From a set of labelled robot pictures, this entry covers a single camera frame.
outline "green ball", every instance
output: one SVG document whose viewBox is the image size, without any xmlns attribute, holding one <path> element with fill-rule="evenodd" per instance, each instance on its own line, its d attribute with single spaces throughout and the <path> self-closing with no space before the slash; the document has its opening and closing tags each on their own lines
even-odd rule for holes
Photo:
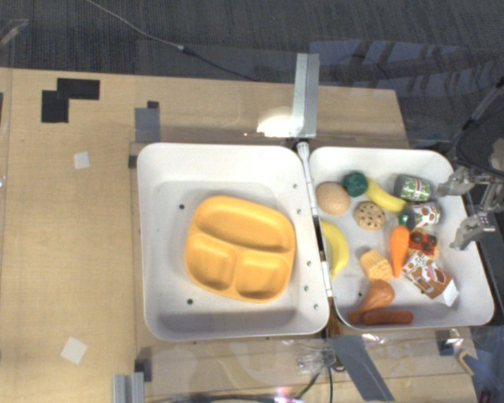
<svg viewBox="0 0 504 403">
<path fill-rule="evenodd" d="M 368 189 L 368 181 L 359 171 L 349 173 L 342 179 L 342 185 L 352 197 L 361 196 Z"/>
</svg>

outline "food package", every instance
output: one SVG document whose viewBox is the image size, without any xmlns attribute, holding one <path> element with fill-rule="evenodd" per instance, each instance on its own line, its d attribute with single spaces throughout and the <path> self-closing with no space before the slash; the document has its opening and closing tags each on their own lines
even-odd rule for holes
<svg viewBox="0 0 504 403">
<path fill-rule="evenodd" d="M 420 251 L 409 258 L 402 273 L 426 296 L 446 306 L 452 306 L 459 295 L 452 277 Z"/>
</svg>

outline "black square marker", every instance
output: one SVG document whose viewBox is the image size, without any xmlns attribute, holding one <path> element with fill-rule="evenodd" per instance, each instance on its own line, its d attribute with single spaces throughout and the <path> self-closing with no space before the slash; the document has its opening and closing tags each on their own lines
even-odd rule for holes
<svg viewBox="0 0 504 403">
<path fill-rule="evenodd" d="M 69 123 L 69 97 L 60 91 L 43 91 L 42 123 Z"/>
<path fill-rule="evenodd" d="M 84 100 L 99 100 L 100 81 L 86 79 L 58 78 L 58 91 L 65 92 L 69 98 Z"/>
</svg>

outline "sausage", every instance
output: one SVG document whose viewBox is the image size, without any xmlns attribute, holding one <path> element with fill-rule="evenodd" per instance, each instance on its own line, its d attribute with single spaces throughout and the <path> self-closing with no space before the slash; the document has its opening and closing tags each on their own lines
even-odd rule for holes
<svg viewBox="0 0 504 403">
<path fill-rule="evenodd" d="M 367 311 L 360 318 L 366 326 L 410 324 L 412 319 L 411 311 Z"/>
</svg>

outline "orange toy food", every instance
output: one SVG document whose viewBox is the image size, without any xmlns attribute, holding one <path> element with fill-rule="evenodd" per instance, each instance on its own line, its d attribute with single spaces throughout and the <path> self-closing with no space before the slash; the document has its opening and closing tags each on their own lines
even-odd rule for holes
<svg viewBox="0 0 504 403">
<path fill-rule="evenodd" d="M 229 196 L 202 201 L 186 238 L 185 269 L 205 290 L 265 303 L 287 287 L 296 237 L 290 221 L 266 206 Z"/>
<path fill-rule="evenodd" d="M 373 309 L 381 309 L 394 300 L 394 289 L 384 280 L 374 280 L 358 309 L 349 312 L 349 321 L 358 324 L 362 315 Z"/>
<path fill-rule="evenodd" d="M 366 326 L 410 324 L 412 319 L 411 311 L 368 311 L 362 315 L 362 322 Z"/>
<path fill-rule="evenodd" d="M 360 257 L 360 265 L 369 280 L 389 280 L 392 278 L 392 267 L 387 259 L 381 257 L 375 249 Z"/>
<path fill-rule="evenodd" d="M 392 263 L 392 272 L 399 278 L 402 273 L 402 267 L 407 260 L 407 251 L 409 250 L 409 239 L 411 233 L 405 227 L 407 215 L 399 216 L 400 224 L 394 227 L 390 235 L 390 260 Z"/>
</svg>

